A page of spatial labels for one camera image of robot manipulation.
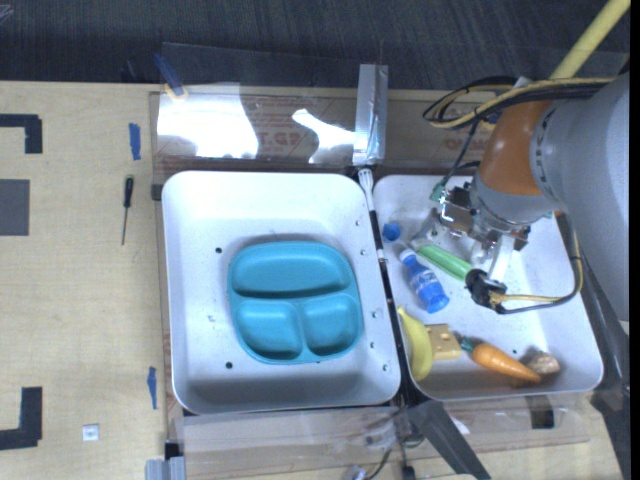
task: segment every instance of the gray square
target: gray square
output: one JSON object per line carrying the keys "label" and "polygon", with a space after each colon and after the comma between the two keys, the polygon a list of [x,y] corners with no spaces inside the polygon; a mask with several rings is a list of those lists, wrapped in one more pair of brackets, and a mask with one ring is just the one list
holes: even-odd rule
{"label": "gray square", "polygon": [[29,235],[29,180],[0,180],[0,236]]}

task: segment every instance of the yellow pole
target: yellow pole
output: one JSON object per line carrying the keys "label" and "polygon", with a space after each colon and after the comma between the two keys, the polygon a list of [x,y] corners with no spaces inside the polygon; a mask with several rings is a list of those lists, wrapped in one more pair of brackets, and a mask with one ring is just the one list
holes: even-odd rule
{"label": "yellow pole", "polygon": [[574,76],[630,6],[631,0],[609,0],[550,78]]}

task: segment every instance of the blue plate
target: blue plate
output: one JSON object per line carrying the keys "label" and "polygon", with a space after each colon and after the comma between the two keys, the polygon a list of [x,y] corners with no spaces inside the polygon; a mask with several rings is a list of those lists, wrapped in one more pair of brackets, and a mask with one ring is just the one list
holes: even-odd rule
{"label": "blue plate", "polygon": [[227,277],[242,347],[271,364],[326,361],[362,336],[362,307],[347,258],[319,242],[269,242],[240,251]]}

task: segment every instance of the black screwdriver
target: black screwdriver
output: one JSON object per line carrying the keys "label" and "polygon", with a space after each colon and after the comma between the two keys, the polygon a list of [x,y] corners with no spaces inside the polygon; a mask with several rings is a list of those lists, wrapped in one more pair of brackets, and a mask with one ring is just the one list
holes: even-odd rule
{"label": "black screwdriver", "polygon": [[124,182],[124,224],[122,225],[122,245],[124,245],[124,235],[127,232],[127,214],[131,206],[131,194],[133,194],[133,176],[127,176]]}

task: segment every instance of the bottle label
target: bottle label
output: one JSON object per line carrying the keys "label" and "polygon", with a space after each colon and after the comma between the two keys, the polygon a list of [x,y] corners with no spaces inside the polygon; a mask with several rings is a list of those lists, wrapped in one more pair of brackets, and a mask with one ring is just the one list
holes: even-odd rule
{"label": "bottle label", "polygon": [[422,272],[411,278],[411,280],[409,281],[409,285],[415,290],[416,293],[420,293],[423,288],[437,282],[438,278],[431,270],[423,270]]}

